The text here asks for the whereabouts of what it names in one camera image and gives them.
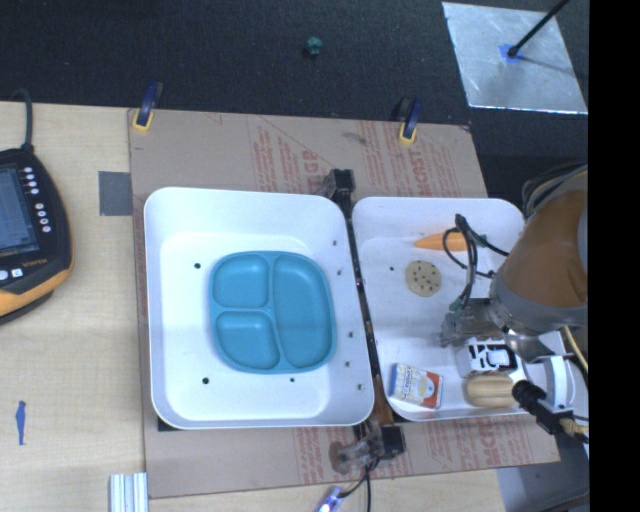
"cardboard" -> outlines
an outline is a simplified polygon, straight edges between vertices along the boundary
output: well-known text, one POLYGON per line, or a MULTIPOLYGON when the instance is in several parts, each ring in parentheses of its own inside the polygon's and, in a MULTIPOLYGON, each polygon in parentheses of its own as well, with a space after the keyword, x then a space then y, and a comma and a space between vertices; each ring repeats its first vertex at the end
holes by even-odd
MULTIPOLYGON (((150 400, 142 211, 166 186, 316 193, 331 169, 352 169, 367 196, 486 197, 464 127, 418 125, 398 143, 399 123, 157 110, 146 133, 131 127, 130 166, 138 292, 144 444, 151 498, 353 481, 329 460, 349 427, 178 431, 150 400)), ((521 414, 403 423, 407 450, 373 478, 555 462, 554 438, 521 414)))

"wooden table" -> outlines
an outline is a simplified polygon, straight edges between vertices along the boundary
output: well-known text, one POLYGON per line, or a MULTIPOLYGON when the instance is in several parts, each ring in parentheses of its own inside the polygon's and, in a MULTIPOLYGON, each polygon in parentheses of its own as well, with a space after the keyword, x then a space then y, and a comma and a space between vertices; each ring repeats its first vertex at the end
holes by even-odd
MULTIPOLYGON (((0 120, 0 150, 20 146, 24 106, 0 102, 0 120)), ((0 510, 104 512, 109 476, 145 471, 132 220, 101 216, 98 195, 100 171, 129 172, 127 109, 36 104, 33 144, 65 200, 76 264, 48 302, 0 327, 0 510)), ((149 510, 312 511, 327 489, 151 500, 149 510)), ((372 494, 378 511, 504 510, 493 470, 376 480, 372 494)), ((362 486, 340 510, 365 508, 362 486)))

